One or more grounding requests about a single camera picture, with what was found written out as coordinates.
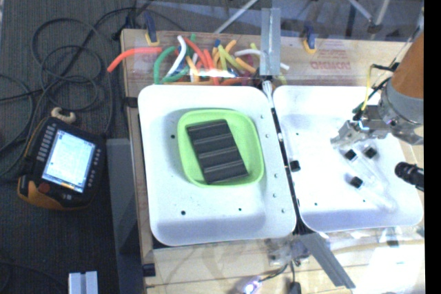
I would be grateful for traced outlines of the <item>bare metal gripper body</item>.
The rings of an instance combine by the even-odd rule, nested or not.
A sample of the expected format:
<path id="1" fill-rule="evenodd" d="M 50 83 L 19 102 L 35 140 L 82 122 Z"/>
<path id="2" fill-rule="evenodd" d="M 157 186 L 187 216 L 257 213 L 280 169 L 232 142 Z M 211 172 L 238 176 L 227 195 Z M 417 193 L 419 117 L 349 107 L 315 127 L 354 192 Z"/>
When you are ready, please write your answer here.
<path id="1" fill-rule="evenodd" d="M 371 138 L 381 139 L 391 134 L 409 145 L 424 144 L 424 137 L 416 134 L 416 129 L 422 123 L 405 118 L 386 104 L 366 106 L 360 115 L 359 126 Z"/>

